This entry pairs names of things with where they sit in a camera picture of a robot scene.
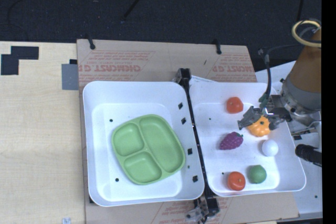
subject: yellow cable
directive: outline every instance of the yellow cable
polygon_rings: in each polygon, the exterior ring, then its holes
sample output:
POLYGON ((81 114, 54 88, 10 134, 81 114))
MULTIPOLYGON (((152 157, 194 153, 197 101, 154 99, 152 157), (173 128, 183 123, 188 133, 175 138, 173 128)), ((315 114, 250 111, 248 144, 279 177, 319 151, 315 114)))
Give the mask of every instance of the yellow cable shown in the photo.
POLYGON ((301 21, 298 21, 297 23, 295 23, 292 27, 292 35, 293 37, 298 41, 300 42, 301 44, 303 45, 307 45, 307 46, 310 46, 310 47, 317 47, 317 48, 321 48, 322 44, 321 42, 309 42, 307 40, 304 40, 302 39, 301 37, 298 36, 298 34, 296 33, 296 28, 299 26, 299 25, 303 25, 303 24, 311 24, 311 25, 315 25, 317 28, 320 28, 321 25, 317 22, 317 21, 314 21, 314 20, 301 20, 301 21))

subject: toy fruit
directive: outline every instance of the toy fruit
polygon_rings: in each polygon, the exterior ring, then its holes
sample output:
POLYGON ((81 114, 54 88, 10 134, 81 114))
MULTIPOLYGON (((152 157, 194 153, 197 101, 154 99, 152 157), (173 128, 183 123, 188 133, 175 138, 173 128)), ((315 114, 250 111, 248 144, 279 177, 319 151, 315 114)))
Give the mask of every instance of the toy fruit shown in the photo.
POLYGON ((248 172, 248 179, 251 183, 260 184, 265 181, 267 177, 266 170, 261 165, 254 165, 248 172))
POLYGON ((226 101, 226 110, 230 114, 243 111, 244 104, 239 97, 231 97, 226 101))
POLYGON ((232 190, 242 190, 245 188, 245 176, 240 172, 231 172, 227 177, 227 184, 232 190))
POLYGON ((219 145, 220 150, 233 150, 243 143, 243 135, 237 132, 227 134, 219 145))
POLYGON ((268 156, 272 157, 277 155, 279 151, 279 146, 277 142, 275 142, 273 139, 265 140, 263 142, 263 145, 261 146, 262 152, 268 156))
POLYGON ((259 120, 247 126, 246 128, 251 132, 252 135, 259 137, 267 135, 271 132, 269 129, 268 118, 265 116, 261 116, 259 120))

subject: red tomato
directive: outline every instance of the red tomato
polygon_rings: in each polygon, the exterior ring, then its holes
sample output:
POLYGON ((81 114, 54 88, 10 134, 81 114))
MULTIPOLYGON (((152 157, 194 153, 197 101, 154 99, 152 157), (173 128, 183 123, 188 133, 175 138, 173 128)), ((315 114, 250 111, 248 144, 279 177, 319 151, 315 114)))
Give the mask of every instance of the red tomato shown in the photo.
POLYGON ((243 111, 244 104, 239 97, 231 97, 226 101, 226 110, 230 114, 243 111))
POLYGON ((240 172, 231 172, 227 177, 227 184, 230 189, 242 190, 245 188, 245 176, 240 172))

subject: black fabric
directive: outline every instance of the black fabric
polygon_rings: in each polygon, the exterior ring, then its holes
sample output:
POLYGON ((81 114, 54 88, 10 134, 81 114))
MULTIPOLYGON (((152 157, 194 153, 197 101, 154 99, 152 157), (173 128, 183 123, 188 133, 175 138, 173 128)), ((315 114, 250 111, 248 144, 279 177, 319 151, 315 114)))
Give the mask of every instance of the black fabric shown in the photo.
MULTIPOLYGON (((248 47, 256 71, 262 47, 296 44, 297 18, 321 20, 322 0, 0 0, 0 40, 76 42, 92 39, 248 47)), ((296 60, 302 47, 270 55, 275 66, 296 60)))

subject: wooden surface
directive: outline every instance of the wooden surface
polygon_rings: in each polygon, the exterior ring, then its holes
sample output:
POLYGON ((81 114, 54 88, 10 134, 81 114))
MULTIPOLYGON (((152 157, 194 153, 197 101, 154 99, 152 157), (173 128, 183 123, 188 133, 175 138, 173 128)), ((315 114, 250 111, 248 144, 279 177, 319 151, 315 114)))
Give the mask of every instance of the wooden surface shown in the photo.
POLYGON ((0 223, 85 223, 79 92, 61 80, 76 44, 19 45, 39 46, 39 59, 0 76, 0 223))

